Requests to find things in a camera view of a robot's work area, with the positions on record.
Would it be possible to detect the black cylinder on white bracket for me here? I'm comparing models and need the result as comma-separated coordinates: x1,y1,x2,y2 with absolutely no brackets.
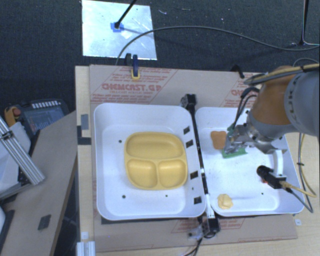
256,149,288,190

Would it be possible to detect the orange toy bread slice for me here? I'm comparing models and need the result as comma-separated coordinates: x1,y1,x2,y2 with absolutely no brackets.
210,130,228,150

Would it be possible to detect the yellow lumpy toy food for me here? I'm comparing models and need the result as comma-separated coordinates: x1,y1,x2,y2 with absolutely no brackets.
217,193,234,210

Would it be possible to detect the brown cardboard board red print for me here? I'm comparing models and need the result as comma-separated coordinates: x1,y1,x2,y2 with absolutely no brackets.
89,64,299,253

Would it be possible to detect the green flat block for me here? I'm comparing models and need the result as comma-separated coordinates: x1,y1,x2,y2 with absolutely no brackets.
221,146,248,159

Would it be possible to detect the thin black and white rod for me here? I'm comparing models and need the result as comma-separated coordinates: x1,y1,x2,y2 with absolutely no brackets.
187,104,214,219

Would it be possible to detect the black block with thin wires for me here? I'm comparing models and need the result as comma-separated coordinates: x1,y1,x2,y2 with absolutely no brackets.
180,93,198,109
199,216,221,237

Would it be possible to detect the white plastic tray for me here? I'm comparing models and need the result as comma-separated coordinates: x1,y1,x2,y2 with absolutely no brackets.
194,106,306,217
93,102,207,221

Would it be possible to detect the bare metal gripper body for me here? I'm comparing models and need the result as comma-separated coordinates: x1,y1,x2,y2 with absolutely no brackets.
226,123,288,156

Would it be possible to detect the yellow divided plate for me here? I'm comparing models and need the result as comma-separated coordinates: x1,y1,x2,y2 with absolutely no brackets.
124,131,189,191

